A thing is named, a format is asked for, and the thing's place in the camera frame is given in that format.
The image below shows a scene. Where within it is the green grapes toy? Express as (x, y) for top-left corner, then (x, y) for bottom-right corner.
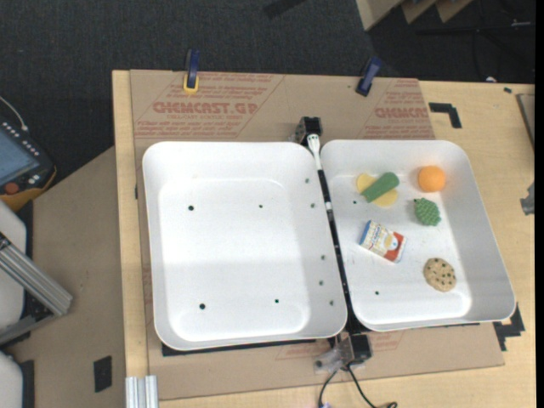
(413, 197), (442, 227)

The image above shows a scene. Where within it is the brown cardboard board red print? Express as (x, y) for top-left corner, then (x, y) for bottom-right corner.
(129, 69), (507, 400)

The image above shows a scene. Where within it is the pale yellow flat slice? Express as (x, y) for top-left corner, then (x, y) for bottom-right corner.
(355, 173), (399, 209)

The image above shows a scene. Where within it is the thin black and white rod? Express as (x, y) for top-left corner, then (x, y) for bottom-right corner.
(305, 133), (356, 332)

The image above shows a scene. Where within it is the white plastic tray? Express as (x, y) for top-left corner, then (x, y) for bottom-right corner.
(319, 139), (517, 332)
(141, 140), (349, 352)

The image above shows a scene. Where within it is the green pea pod toy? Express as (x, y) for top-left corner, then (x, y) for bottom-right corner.
(360, 171), (400, 204)

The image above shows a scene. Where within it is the orange ball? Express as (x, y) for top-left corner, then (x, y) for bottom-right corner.
(416, 165), (447, 194)

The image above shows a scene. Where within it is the chocolate chip biscuit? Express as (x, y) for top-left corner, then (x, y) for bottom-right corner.
(422, 257), (458, 292)

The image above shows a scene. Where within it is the white blue red carton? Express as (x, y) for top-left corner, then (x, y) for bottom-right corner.
(359, 219), (408, 264)

